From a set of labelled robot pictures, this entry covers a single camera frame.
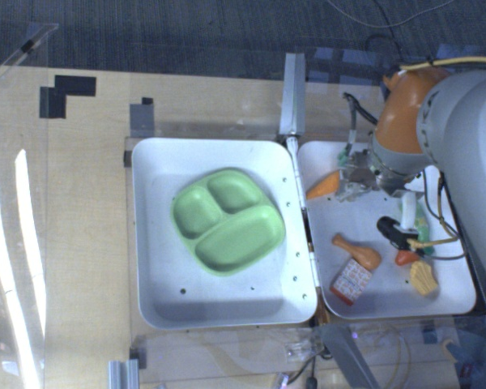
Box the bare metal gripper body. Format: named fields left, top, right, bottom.
left=345, top=150, right=424, bottom=199

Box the orange carrot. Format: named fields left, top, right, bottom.
left=305, top=170, right=342, bottom=201

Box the brown chicken drumstick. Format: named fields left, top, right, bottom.
left=331, top=233, right=383, bottom=271

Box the green patterned packet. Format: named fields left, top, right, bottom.
left=412, top=200, right=435, bottom=255

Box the red-orange toy vegetable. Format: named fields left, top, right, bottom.
left=394, top=249, right=420, bottom=267

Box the orange and white carton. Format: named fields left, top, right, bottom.
left=330, top=259, right=373, bottom=307

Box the white plastic tray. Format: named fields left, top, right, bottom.
left=130, top=137, right=319, bottom=331
left=297, top=139, right=479, bottom=321

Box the yellow ridged biscuit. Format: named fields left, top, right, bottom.
left=409, top=259, right=439, bottom=297

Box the green divided plate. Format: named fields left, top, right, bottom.
left=169, top=167, right=287, bottom=277

